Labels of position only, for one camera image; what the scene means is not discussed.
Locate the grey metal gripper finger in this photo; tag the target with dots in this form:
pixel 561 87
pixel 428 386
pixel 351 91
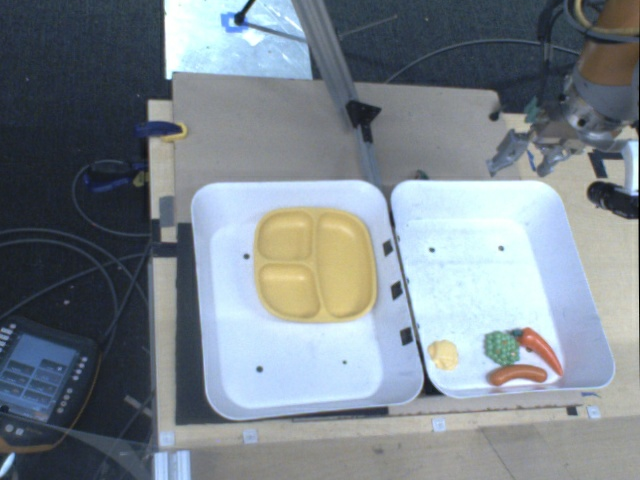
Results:
pixel 507 152
pixel 550 160

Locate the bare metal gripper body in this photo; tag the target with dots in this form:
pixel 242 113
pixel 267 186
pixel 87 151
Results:
pixel 575 128

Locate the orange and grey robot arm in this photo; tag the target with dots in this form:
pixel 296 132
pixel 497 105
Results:
pixel 612 63

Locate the white plastic tray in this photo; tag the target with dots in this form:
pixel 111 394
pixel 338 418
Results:
pixel 300 358
pixel 475 288

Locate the orange carrot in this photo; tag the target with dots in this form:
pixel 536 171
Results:
pixel 542 348

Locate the green grapes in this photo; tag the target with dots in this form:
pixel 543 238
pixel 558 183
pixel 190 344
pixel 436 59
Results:
pixel 501 348

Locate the yellow divided plate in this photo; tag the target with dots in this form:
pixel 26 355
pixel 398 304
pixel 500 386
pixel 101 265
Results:
pixel 345 263

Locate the yellow toy food lump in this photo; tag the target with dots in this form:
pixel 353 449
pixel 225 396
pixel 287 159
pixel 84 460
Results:
pixel 444 354

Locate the brown sausage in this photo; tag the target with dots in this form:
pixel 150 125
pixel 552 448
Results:
pixel 517 375

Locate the brown cardboard board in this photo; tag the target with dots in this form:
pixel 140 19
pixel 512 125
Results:
pixel 280 133

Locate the black cylinder on white bracket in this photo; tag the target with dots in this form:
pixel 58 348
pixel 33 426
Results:
pixel 614 198

